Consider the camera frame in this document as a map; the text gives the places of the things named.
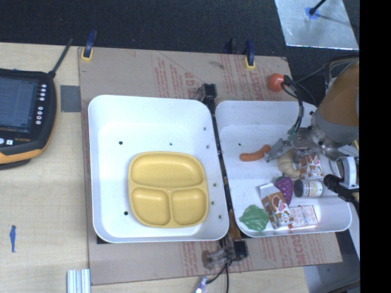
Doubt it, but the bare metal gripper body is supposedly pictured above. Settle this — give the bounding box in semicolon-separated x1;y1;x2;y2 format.
288;126;349;162

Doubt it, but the beige croissant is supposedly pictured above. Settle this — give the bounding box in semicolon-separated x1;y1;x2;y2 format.
277;150;302;180

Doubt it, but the orange sausage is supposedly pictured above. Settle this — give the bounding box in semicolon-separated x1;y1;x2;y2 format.
239;144;272;163

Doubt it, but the white plastic tray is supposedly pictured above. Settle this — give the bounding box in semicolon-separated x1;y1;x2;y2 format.
214;99;353;239
87;94;230;244

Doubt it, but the small jar with black lid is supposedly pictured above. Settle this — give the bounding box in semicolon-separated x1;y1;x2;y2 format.
293;178;324;199

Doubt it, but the tall orange and white carton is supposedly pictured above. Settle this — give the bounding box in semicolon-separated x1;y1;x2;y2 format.
259;183;295;231

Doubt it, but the green lettuce leaf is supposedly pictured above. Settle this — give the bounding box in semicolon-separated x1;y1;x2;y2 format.
238;204;270;233

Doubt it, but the flat orange and white packet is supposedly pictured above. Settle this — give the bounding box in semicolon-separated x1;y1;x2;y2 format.
288;204;320;230

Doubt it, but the yellow divided plate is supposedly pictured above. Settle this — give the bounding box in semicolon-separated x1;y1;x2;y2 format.
127;151;210;228

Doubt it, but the brown cardboard board red print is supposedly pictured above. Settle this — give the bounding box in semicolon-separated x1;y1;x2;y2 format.
77;46;344;286

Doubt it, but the black cylinder on white bracket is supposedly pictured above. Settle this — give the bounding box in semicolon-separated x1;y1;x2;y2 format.
323;154;360;202

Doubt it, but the black block with thin wires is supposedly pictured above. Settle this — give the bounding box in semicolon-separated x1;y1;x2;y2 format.
202;237;249;269
195;83;218;104

